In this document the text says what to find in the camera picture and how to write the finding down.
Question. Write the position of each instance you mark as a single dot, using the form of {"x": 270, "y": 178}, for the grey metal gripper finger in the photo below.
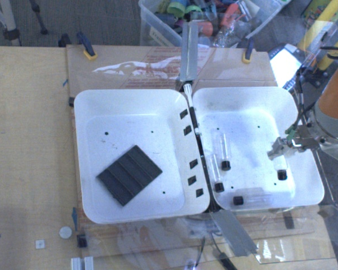
{"x": 280, "y": 143}
{"x": 273, "y": 154}

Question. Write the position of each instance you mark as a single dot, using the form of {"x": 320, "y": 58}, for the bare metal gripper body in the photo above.
{"x": 305, "y": 139}

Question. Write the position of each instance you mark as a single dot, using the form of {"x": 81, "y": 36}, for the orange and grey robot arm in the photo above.
{"x": 331, "y": 100}

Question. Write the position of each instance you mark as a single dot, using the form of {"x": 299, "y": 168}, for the clear bottle with black cap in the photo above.
{"x": 238, "y": 200}
{"x": 282, "y": 174}
{"x": 219, "y": 186}
{"x": 226, "y": 164}

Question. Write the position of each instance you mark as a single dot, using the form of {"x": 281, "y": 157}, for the white plastic tray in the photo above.
{"x": 135, "y": 117}
{"x": 248, "y": 108}

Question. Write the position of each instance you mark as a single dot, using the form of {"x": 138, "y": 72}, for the thin black and white rod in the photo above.
{"x": 196, "y": 131}

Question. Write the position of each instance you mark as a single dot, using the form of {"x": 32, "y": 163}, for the dark grey ribbed plate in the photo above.
{"x": 129, "y": 175}

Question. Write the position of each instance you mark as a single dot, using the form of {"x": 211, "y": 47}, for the clear plastic storage bin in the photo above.
{"x": 157, "y": 29}

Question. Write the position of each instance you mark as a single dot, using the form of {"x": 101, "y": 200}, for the brown cardboard board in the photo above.
{"x": 110, "y": 66}

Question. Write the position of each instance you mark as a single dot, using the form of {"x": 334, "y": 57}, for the white round disc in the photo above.
{"x": 65, "y": 232}

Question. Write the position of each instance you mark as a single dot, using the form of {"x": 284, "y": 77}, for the small white square tile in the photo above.
{"x": 39, "y": 244}

